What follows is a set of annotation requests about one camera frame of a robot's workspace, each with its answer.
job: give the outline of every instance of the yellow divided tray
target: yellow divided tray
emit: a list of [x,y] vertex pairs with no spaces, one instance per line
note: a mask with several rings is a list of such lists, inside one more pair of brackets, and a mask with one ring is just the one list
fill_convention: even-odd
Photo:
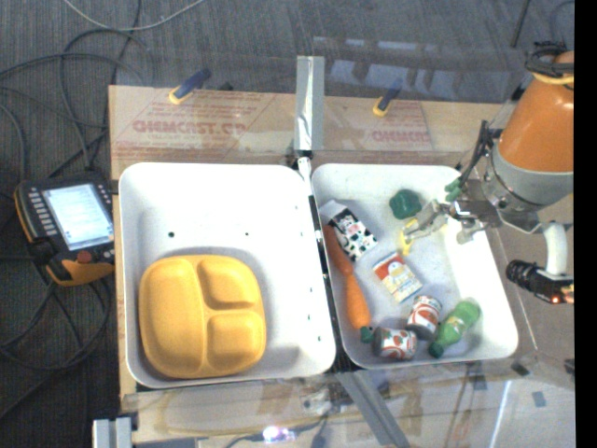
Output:
[[139,326],[147,360],[173,378],[247,370],[266,346],[257,279],[229,256],[174,256],[151,264],[139,287]]

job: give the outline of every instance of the handheld controller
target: handheld controller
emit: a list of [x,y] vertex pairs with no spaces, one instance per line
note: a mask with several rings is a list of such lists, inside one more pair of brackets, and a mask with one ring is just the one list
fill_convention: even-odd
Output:
[[112,199],[95,173],[23,181],[17,213],[35,263],[61,286],[80,286],[114,271]]

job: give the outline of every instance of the blue and yellow clamp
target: blue and yellow clamp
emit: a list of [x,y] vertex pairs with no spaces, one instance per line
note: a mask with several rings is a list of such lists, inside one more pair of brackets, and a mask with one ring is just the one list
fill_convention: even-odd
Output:
[[188,97],[190,97],[193,90],[201,88],[205,80],[208,79],[211,75],[212,72],[209,71],[209,69],[204,68],[201,71],[195,73],[195,75],[193,75],[192,77],[187,78],[179,86],[170,91],[170,93],[168,94],[170,101],[175,105],[180,105]]
[[390,109],[390,103],[398,96],[400,90],[402,90],[402,78],[398,78],[385,95],[376,100],[373,105],[373,114],[383,118]]

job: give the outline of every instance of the white tray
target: white tray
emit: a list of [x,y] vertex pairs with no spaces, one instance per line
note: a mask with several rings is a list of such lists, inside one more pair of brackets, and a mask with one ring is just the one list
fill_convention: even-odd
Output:
[[411,189],[419,194],[423,205],[432,199],[445,202],[444,187],[458,175],[445,166],[379,164],[324,164],[313,172],[317,206],[332,199],[343,203],[378,238],[377,245],[354,265],[354,273],[368,300],[373,327],[404,328],[416,295],[431,295],[442,302],[440,320],[465,297],[475,298],[481,307],[480,320],[462,341],[447,348],[442,358],[431,357],[426,350],[429,342],[419,341],[412,360],[389,361],[375,357],[370,345],[360,342],[345,314],[343,277],[332,266],[330,278],[342,343],[357,365],[388,369],[504,358],[516,350],[518,332],[485,232],[477,232],[471,242],[459,245],[456,234],[461,225],[450,218],[439,231],[415,240],[404,259],[423,287],[401,303],[393,299],[372,271],[376,262],[396,250],[398,234],[405,223],[392,214],[390,199],[400,189]]
[[[277,165],[139,163],[119,182],[126,328],[132,376],[151,388],[307,377],[336,345],[311,209],[299,174]],[[147,362],[137,290],[145,269],[176,254],[223,254],[249,265],[267,324],[262,359],[221,378],[172,380]]]

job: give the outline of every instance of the soda can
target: soda can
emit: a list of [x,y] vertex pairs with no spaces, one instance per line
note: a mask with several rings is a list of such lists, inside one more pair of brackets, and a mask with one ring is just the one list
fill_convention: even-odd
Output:
[[414,331],[421,340],[431,340],[437,330],[440,311],[441,302],[437,299],[428,295],[415,297],[406,329]]
[[417,351],[417,334],[404,329],[377,327],[373,332],[373,354],[396,360],[411,360]]

